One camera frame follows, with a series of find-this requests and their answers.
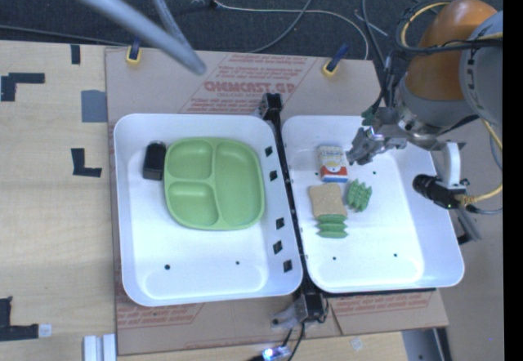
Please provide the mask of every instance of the white tray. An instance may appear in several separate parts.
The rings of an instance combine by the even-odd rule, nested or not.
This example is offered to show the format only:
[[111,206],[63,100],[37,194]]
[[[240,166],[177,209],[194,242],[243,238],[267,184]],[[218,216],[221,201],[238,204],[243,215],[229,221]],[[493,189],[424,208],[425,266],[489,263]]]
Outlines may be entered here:
[[[373,189],[368,207],[348,218],[343,239],[322,238],[308,189],[321,184],[316,148],[344,150],[360,127],[351,116],[296,116],[283,127],[285,153],[311,280],[332,293],[450,287],[463,276],[463,259],[449,213],[416,193],[418,174],[435,174],[431,155],[416,146],[349,166],[349,181]],[[343,196],[347,184],[340,184]]]
[[[150,142],[169,145],[198,136],[241,141],[257,153],[266,205],[255,225],[231,231],[186,228],[169,214],[163,182],[143,178]],[[281,296],[300,285],[296,233],[274,134],[266,122],[253,116],[129,114],[114,128],[114,154],[123,286],[136,303]],[[277,178],[270,180],[273,171]]]

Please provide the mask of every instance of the cardboard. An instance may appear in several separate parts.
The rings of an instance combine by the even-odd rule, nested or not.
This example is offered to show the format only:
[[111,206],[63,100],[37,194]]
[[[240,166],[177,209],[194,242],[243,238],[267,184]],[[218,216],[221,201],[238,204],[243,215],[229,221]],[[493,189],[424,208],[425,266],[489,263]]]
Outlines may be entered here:
[[[207,72],[196,76],[161,51],[144,49],[135,66],[125,55],[125,48],[105,53],[118,354],[281,342],[288,330],[274,328],[270,319],[292,304],[292,296],[154,308],[126,296],[119,272],[114,124],[132,113],[256,115],[265,92],[281,94],[283,121],[299,114],[359,115],[378,98],[373,63],[342,60],[328,78],[321,72],[328,58],[201,51]],[[344,296],[329,298],[325,323],[309,325],[305,338],[447,324],[437,290]]]

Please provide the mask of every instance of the black hole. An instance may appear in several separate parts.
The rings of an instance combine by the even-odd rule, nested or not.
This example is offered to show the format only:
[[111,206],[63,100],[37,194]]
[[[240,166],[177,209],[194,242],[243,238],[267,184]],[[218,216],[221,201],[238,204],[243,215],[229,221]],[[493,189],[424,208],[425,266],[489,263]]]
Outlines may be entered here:
[[291,260],[286,260],[284,262],[284,272],[290,271],[293,268],[293,262]]
[[272,245],[272,249],[273,251],[275,252],[275,255],[280,252],[282,249],[284,248],[284,246],[281,244],[281,241],[279,240],[278,242],[276,242],[274,245]]

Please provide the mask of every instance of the cardboard box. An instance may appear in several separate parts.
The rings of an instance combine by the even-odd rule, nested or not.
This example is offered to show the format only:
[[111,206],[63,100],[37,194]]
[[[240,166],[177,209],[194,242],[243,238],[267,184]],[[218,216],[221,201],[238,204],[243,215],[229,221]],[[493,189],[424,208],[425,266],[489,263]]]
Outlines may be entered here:
[[[288,308],[293,296],[154,308],[128,298],[120,273],[114,124],[133,113],[256,114],[266,92],[282,96],[283,120],[299,114],[359,115],[378,97],[373,63],[343,60],[327,78],[321,72],[327,58],[203,51],[208,71],[195,76],[153,49],[144,49],[137,66],[128,65],[125,54],[124,48],[108,48],[105,55],[118,354],[281,342],[288,330],[275,328],[271,318]],[[326,321],[309,325],[305,338],[447,324],[437,290],[361,294],[329,298]]]

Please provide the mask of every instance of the green plate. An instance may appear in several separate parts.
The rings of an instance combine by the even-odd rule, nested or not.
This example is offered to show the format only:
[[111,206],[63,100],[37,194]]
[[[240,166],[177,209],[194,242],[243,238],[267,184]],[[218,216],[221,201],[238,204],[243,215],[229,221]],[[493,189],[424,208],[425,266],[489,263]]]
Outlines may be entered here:
[[236,140],[195,137],[172,143],[163,179],[169,212],[186,227],[245,229],[265,210],[258,157]]

